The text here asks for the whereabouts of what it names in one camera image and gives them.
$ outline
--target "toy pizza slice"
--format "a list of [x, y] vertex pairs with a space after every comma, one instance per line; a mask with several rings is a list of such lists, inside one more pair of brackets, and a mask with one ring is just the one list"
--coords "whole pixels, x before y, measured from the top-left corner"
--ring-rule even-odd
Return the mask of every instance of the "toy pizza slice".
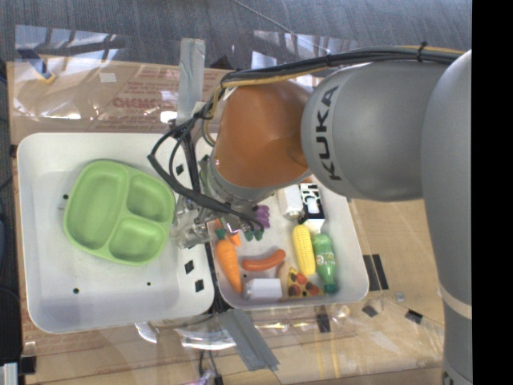
[[311, 282], [304, 274], [284, 262], [278, 270], [278, 278], [281, 281], [283, 299], [299, 299], [324, 295], [321, 288]]

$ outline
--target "toy soda bottle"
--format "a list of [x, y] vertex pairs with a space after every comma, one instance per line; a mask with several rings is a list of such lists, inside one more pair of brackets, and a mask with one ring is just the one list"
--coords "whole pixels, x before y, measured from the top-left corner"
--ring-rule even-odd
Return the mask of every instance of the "toy soda bottle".
[[335, 276], [337, 273], [337, 264], [333, 255], [331, 238], [324, 234], [315, 234], [312, 237], [313, 252], [315, 253], [316, 271], [324, 281], [324, 291], [332, 294], [338, 291]]

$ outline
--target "green divided plate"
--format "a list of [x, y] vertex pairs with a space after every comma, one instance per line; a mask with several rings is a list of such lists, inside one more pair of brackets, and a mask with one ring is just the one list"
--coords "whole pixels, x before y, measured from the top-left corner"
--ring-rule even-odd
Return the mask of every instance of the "green divided plate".
[[75, 182], [64, 231], [88, 253], [143, 265], [162, 252], [174, 212], [175, 196], [162, 180], [125, 164], [97, 160]]

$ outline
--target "toy sausage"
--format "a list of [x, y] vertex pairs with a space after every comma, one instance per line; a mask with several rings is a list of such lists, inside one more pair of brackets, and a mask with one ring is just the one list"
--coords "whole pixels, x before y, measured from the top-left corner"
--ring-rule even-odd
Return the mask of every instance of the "toy sausage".
[[285, 251], [283, 249], [277, 249], [266, 258], [260, 260], [243, 260], [242, 268], [246, 271], [265, 271], [269, 268], [273, 268], [285, 259]]

